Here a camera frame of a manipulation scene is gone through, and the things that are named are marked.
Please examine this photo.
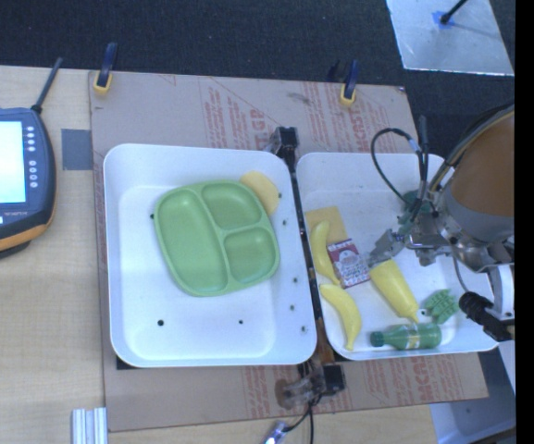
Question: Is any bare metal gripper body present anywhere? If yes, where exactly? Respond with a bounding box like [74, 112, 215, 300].
[398, 210, 515, 276]

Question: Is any red and white carton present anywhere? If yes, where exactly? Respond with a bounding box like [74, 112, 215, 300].
[326, 238, 372, 290]

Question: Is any yellow squeeze bottle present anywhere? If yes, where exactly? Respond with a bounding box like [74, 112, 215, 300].
[368, 259, 421, 325]

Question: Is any yellow flat square slice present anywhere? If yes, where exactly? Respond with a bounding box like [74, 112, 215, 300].
[304, 205, 349, 249]

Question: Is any yellow banana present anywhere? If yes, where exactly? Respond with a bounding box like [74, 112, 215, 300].
[319, 283, 364, 352]
[310, 220, 342, 287]

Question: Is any white plastic tray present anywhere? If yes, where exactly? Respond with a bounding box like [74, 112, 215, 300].
[103, 142, 318, 369]
[295, 152, 500, 362]

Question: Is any green ridged toy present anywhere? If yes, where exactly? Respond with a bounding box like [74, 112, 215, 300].
[420, 289, 460, 326]

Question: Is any green bottle with yellow label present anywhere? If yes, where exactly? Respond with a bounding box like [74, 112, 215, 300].
[369, 322, 443, 352]

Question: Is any thin black and white rod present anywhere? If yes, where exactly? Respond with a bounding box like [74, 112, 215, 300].
[288, 154, 329, 365]

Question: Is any yellow rounded toy slice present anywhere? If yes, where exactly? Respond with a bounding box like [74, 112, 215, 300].
[239, 170, 280, 217]

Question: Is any green divided plate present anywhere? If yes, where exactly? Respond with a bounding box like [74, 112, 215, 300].
[154, 179, 281, 298]

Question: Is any brown cardboard board, red print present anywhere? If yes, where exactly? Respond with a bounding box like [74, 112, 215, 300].
[88, 70, 491, 433]

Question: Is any black cylinder on white bracket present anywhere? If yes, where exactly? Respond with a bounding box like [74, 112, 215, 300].
[458, 264, 515, 342]

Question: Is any black block with thin wires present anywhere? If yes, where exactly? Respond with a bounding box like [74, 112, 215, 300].
[321, 363, 347, 395]
[269, 126, 301, 157]

